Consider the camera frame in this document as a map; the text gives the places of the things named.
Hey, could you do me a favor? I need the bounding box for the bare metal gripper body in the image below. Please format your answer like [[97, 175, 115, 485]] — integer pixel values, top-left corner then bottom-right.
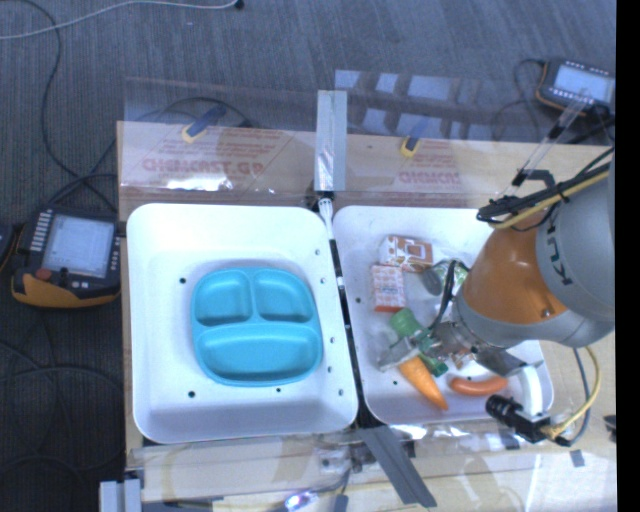
[[428, 321, 482, 370]]

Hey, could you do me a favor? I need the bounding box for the orange sausage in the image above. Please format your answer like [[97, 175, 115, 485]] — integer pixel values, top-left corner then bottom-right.
[[449, 375, 509, 398]]

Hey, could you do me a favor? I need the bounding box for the green bottle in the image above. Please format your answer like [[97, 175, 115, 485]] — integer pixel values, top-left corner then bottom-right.
[[389, 307, 426, 342]]

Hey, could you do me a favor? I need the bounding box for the orange carrot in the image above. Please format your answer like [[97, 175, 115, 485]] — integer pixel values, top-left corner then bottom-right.
[[398, 355, 450, 413]]

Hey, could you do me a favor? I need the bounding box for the grey oval object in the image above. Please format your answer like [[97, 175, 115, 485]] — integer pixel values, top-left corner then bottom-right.
[[420, 268, 445, 297]]

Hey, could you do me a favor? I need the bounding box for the orange and white packet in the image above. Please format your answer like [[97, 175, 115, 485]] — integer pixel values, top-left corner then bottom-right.
[[370, 263, 408, 314]]

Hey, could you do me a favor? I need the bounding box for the green and white packet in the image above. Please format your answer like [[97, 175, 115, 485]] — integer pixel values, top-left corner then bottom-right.
[[432, 259, 471, 290]]

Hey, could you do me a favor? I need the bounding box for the orange and white carton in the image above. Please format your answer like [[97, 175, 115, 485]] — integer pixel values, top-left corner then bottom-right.
[[378, 234, 435, 274]]

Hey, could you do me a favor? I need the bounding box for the white plastic tray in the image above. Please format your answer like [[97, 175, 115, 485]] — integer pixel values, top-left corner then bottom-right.
[[125, 202, 360, 446], [331, 204, 556, 427]]

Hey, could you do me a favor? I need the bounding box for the blue divided plate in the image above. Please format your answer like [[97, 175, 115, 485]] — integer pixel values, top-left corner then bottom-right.
[[189, 267, 325, 388]]

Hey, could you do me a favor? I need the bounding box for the brown cardboard board red print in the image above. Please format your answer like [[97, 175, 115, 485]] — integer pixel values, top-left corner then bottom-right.
[[115, 119, 617, 504]]

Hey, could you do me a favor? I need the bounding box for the black cylinder on white bracket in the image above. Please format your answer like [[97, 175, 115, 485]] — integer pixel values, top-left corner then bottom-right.
[[485, 361, 552, 445]]

